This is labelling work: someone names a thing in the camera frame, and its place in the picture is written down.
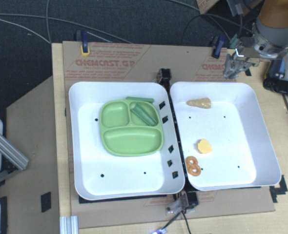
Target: metal bracket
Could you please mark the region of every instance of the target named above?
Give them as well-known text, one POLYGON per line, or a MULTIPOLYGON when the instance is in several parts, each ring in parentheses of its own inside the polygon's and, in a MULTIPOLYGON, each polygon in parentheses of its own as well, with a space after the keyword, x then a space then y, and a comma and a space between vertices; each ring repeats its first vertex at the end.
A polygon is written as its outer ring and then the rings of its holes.
POLYGON ((287 185, 284 179, 284 175, 282 175, 281 181, 279 183, 280 187, 270 186, 270 193, 273 200, 273 203, 277 203, 277 195, 284 195, 288 192, 287 185))
MULTIPOLYGON (((176 119, 175 112, 174 112, 172 98, 170 95, 170 80, 171 80, 171 78, 172 78, 171 69, 161 68, 161 69, 159 69, 159 71, 157 73, 156 82, 158 84, 162 85, 166 89, 167 94, 168 94, 170 109, 172 112, 172 118, 173 118, 173 122, 174 122, 174 128, 175 128, 175 132, 176 132, 176 136, 177 136, 177 142, 178 142, 178 146, 179 146, 179 150, 180 150, 182 166, 183 166, 183 170, 185 173, 185 177, 187 178, 187 172, 186 172, 186 167, 185 167, 185 158, 184 158, 183 150, 182 150, 182 146, 181 146, 179 127, 178 127, 177 119, 176 119)), ((190 182, 188 180, 185 180, 184 190, 186 192, 189 192, 191 190, 195 191, 195 188, 192 187, 192 185, 190 184, 190 182)))
POLYGON ((196 192, 186 192, 177 198, 174 202, 166 205, 166 215, 178 214, 186 209, 193 209, 198 206, 196 192))
POLYGON ((61 216, 60 234, 79 234, 78 216, 61 216))
POLYGON ((13 172, 1 172, 0 182, 26 169, 29 159, 18 151, 2 134, 0 134, 0 153, 17 168, 13 172))

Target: green divided plate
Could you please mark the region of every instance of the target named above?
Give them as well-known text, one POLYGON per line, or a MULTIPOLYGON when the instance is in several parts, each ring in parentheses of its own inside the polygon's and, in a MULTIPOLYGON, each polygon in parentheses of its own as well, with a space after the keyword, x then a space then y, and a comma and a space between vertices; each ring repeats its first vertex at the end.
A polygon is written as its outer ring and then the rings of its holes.
POLYGON ((105 103, 100 130, 104 147, 118 156, 153 154, 164 143, 160 117, 151 101, 121 99, 105 103))

